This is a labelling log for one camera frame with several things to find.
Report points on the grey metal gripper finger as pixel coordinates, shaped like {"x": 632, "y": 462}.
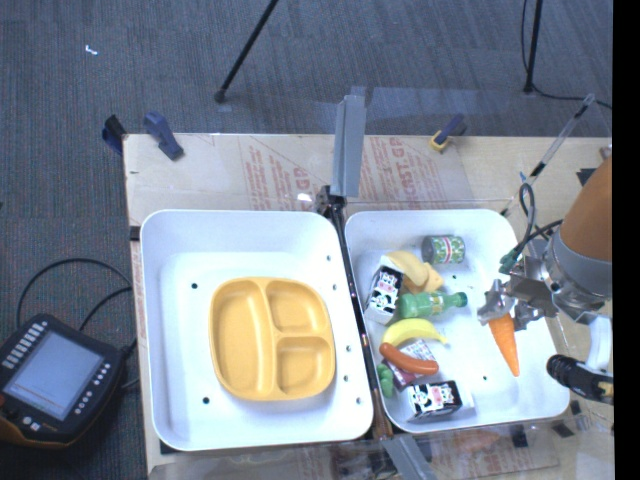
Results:
{"x": 495, "y": 305}
{"x": 524, "y": 317}

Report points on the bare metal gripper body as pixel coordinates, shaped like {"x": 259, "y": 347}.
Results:
{"x": 537, "y": 288}

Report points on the orange carrot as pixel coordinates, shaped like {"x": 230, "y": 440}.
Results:
{"x": 506, "y": 343}

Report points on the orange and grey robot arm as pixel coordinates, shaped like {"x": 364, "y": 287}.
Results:
{"x": 590, "y": 218}

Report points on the green bottle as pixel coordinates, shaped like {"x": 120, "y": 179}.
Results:
{"x": 425, "y": 304}

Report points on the green can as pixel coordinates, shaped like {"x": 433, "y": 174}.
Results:
{"x": 444, "y": 249}

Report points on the pink and white packet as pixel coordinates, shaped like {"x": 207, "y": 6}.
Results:
{"x": 422, "y": 350}

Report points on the pale yellow peeled banana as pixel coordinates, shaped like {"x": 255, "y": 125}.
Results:
{"x": 417, "y": 268}

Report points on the white plastic tray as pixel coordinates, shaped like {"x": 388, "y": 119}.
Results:
{"x": 180, "y": 328}
{"x": 475, "y": 398}

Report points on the orange sausage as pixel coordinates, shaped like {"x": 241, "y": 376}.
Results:
{"x": 407, "y": 360}

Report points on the cow print milk carton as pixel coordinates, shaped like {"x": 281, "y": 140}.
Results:
{"x": 384, "y": 293}
{"x": 435, "y": 399}

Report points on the green grapes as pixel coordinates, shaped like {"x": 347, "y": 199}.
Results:
{"x": 386, "y": 380}

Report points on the black stand leg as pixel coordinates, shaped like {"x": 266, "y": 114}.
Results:
{"x": 252, "y": 38}
{"x": 535, "y": 33}

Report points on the yellow divided plate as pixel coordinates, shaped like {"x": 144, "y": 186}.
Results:
{"x": 240, "y": 338}

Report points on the brown cardboard board red print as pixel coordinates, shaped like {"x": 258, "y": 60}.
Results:
{"x": 200, "y": 173}

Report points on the black cylinder on white bracket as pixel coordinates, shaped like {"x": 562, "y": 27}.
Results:
{"x": 575, "y": 375}

